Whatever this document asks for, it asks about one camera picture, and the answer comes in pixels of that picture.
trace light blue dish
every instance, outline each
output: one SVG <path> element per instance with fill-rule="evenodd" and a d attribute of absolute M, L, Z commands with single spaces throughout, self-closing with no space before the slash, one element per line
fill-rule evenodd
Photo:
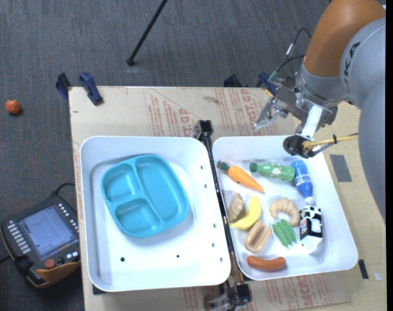
<path fill-rule="evenodd" d="M 159 234 L 189 212 L 179 178 L 158 155 L 136 155 L 112 166 L 102 176 L 101 190 L 117 225 L 132 237 Z"/>

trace black pole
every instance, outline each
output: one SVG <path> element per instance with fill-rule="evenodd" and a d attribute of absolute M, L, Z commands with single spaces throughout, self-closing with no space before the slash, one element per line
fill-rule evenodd
<path fill-rule="evenodd" d="M 144 31 L 142 38 L 140 38 L 136 48 L 134 49 L 133 53 L 131 56 L 127 59 L 127 64 L 128 65 L 134 65 L 134 57 L 136 56 L 137 52 L 141 48 L 142 44 L 144 43 L 144 40 L 146 39 L 147 35 L 149 34 L 150 30 L 153 27 L 153 24 L 156 22 L 157 18 L 159 17 L 159 14 L 162 12 L 163 7 L 165 4 L 168 2 L 168 0 L 163 0 L 158 9 L 156 10 L 156 13 L 154 14 L 152 20 L 150 21 L 149 25 L 147 26 L 146 30 Z"/>

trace emergency stop button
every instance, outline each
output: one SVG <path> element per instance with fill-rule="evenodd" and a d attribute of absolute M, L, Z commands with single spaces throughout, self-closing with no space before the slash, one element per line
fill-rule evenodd
<path fill-rule="evenodd" d="M 44 262 L 44 265 L 45 265 L 45 268 L 46 268 L 47 270 L 50 270 L 51 268 L 54 268 L 54 267 L 55 267 L 55 260 L 49 258 L 49 259 L 47 259 L 47 260 Z"/>

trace red apple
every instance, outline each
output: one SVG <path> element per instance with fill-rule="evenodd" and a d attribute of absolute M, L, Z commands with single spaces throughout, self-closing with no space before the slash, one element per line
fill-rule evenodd
<path fill-rule="evenodd" d="M 10 99 L 6 101 L 5 108 L 10 114 L 18 114 L 21 110 L 21 104 L 15 99 Z"/>

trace table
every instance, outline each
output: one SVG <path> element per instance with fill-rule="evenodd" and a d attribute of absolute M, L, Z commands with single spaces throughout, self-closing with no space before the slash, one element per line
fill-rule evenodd
<path fill-rule="evenodd" d="M 69 113 L 73 138 L 74 173 L 80 226 L 81 257 L 85 255 L 84 200 L 80 172 L 80 146 L 95 135 L 189 136 L 198 120 L 211 120 L 213 139 L 223 136 L 291 135 L 298 124 L 292 116 L 281 117 L 254 134 L 252 128 L 267 101 L 261 88 L 221 87 L 98 87 L 103 103 L 94 105 L 83 87 L 69 89 Z M 315 134 L 316 140 L 355 133 L 360 111 L 347 103 L 339 106 L 335 122 Z M 332 155 L 342 155 L 352 178 L 337 181 Z M 243 310 L 386 310 L 386 227 L 367 185 L 357 140 L 344 141 L 324 151 L 337 193 L 348 220 L 368 279 L 361 267 L 250 281 L 253 301 Z M 82 266 L 84 303 L 92 310 L 206 310 L 208 295 L 218 288 L 184 287 L 94 294 L 86 266 Z"/>

